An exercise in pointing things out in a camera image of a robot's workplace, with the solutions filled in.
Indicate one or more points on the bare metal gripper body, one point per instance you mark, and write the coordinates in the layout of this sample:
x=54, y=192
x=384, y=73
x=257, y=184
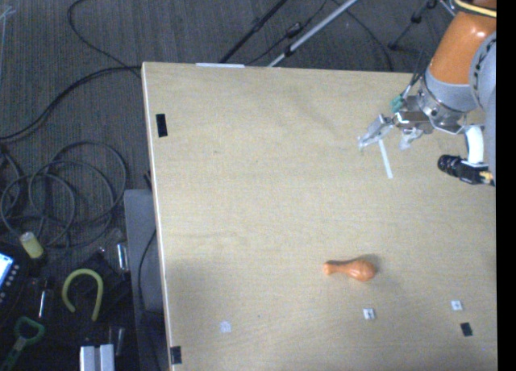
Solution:
x=419, y=116

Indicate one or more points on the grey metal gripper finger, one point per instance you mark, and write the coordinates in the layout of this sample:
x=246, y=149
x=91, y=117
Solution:
x=377, y=129
x=410, y=137

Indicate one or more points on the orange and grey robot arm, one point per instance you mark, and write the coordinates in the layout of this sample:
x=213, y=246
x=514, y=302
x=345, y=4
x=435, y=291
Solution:
x=455, y=51

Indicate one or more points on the pale wood board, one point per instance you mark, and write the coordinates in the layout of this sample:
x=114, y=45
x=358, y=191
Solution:
x=282, y=200

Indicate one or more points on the orange toy chicken drumstick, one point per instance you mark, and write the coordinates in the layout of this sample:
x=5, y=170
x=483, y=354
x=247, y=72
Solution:
x=356, y=269

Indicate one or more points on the black cylinder on white bracket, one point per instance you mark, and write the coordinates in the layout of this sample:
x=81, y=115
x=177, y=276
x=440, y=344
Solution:
x=463, y=167

